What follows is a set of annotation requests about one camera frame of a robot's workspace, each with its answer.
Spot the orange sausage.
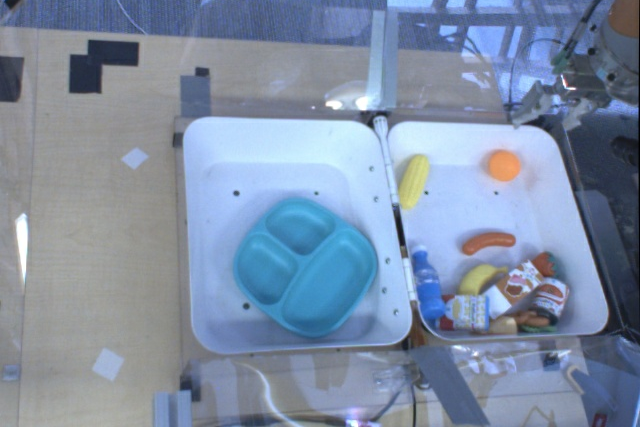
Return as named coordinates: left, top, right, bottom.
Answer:
left=461, top=231, right=517, bottom=257

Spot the pale yellow bread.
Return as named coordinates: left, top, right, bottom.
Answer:
left=488, top=315, right=519, bottom=337

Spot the yellow banana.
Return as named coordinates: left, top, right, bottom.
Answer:
left=457, top=263, right=509, bottom=297

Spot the yellow corn cob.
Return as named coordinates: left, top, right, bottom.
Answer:
left=398, top=153, right=432, bottom=212

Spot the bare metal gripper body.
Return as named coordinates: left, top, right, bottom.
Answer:
left=552, top=54, right=640, bottom=112

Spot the orange ball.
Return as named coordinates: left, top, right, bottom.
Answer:
left=488, top=149, right=523, bottom=183

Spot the red and white can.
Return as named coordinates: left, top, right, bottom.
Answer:
left=528, top=277, right=571, bottom=324

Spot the blue divided plate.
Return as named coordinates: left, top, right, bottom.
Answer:
left=232, top=197, right=379, bottom=339

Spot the white bottle with yellow print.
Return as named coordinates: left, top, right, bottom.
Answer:
left=438, top=293, right=492, bottom=333

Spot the blue plastic bottle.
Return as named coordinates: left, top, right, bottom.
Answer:
left=409, top=244, right=448, bottom=322

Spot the white and brown carton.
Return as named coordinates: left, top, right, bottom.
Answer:
left=482, top=259, right=545, bottom=320

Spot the orange carrot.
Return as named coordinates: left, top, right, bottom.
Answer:
left=529, top=252, right=562, bottom=279

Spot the white plastic tray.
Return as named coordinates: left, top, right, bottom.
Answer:
left=387, top=120, right=611, bottom=342
left=182, top=116, right=414, bottom=356

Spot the orange biscuit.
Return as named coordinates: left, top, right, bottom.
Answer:
left=514, top=309, right=552, bottom=329

